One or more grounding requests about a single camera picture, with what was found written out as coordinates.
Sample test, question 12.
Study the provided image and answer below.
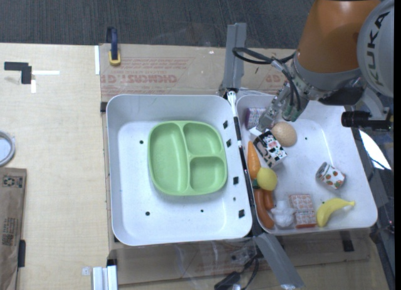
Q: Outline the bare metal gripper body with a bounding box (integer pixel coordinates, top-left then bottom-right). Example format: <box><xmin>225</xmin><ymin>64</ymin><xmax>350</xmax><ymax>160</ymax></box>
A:
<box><xmin>271</xmin><ymin>74</ymin><xmax>317</xmax><ymax>123</ymax></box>

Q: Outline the purple can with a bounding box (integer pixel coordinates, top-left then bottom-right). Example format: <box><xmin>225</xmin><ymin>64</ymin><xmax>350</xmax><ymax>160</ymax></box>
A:
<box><xmin>244</xmin><ymin>106</ymin><xmax>268</xmax><ymax>130</ymax></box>

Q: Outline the beige bread roll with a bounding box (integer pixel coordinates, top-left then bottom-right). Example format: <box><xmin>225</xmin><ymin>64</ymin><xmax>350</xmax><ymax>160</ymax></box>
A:
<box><xmin>271</xmin><ymin>122</ymin><xmax>298</xmax><ymax>148</ymax></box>

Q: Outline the cow print white carton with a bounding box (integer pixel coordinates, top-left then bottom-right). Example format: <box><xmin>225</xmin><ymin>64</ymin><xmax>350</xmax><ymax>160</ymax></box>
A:
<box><xmin>249</xmin><ymin>127</ymin><xmax>288</xmax><ymax>170</ymax></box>

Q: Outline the orange carrot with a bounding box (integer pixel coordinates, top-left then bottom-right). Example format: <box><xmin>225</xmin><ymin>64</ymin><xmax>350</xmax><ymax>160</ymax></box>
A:
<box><xmin>247</xmin><ymin>140</ymin><xmax>262</xmax><ymax>180</ymax></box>

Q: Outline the white plastic tray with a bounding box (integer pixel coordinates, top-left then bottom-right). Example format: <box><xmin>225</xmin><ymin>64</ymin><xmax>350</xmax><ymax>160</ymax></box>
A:
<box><xmin>235</xmin><ymin>94</ymin><xmax>378</xmax><ymax>237</ymax></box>
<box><xmin>105</xmin><ymin>94</ymin><xmax>253</xmax><ymax>247</ymax></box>

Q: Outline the yellow lemon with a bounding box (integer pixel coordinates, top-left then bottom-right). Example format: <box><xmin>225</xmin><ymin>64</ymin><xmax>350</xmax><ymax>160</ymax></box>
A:
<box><xmin>252</xmin><ymin>167</ymin><xmax>278</xmax><ymax>192</ymax></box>

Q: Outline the short orange sausage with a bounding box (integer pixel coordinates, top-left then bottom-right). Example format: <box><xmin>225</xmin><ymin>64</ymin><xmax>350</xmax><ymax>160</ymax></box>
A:
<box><xmin>263</xmin><ymin>190</ymin><xmax>275</xmax><ymax>211</ymax></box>

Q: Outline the strawberry print white can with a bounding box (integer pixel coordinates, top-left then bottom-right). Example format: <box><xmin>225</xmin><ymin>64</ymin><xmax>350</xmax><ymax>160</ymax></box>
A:
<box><xmin>315</xmin><ymin>162</ymin><xmax>346</xmax><ymax>190</ymax></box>

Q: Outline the orange print carton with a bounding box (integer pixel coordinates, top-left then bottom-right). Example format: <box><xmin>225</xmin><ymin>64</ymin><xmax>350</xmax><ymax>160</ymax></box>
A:
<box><xmin>288</xmin><ymin>194</ymin><xmax>315</xmax><ymax>212</ymax></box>
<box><xmin>294</xmin><ymin>209</ymin><xmax>318</xmax><ymax>229</ymax></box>

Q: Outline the brown cardboard board red print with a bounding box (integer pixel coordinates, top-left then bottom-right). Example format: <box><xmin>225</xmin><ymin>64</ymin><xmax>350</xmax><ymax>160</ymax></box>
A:
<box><xmin>98</xmin><ymin>43</ymin><xmax>380</xmax><ymax>286</ymax></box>

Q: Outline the long orange sausage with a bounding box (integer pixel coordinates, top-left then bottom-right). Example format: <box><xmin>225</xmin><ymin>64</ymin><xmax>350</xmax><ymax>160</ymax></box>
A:
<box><xmin>253</xmin><ymin>188</ymin><xmax>275</xmax><ymax>230</ymax></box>

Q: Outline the green divided plate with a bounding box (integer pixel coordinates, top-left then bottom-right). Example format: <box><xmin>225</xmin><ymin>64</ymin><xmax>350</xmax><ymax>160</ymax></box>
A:
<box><xmin>147</xmin><ymin>120</ymin><xmax>228</xmax><ymax>197</ymax></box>

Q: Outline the yellow banana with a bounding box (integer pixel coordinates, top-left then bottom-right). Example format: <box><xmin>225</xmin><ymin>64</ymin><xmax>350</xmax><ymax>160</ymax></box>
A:
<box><xmin>316</xmin><ymin>198</ymin><xmax>356</xmax><ymax>228</ymax></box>

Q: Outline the brown paper packet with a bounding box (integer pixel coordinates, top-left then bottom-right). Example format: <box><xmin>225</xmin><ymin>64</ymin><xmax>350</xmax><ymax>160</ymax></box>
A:
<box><xmin>0</xmin><ymin>167</ymin><xmax>28</xmax><ymax>290</ymax></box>

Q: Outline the black cylinder on white bracket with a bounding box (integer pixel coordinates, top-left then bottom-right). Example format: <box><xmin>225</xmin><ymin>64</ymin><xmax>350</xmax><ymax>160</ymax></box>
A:
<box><xmin>340</xmin><ymin>87</ymin><xmax>393</xmax><ymax>132</ymax></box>

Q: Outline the grey and white ring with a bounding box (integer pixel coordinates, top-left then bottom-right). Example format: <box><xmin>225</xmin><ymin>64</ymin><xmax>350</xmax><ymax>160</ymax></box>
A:
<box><xmin>0</xmin><ymin>131</ymin><xmax>16</xmax><ymax>168</ymax></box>

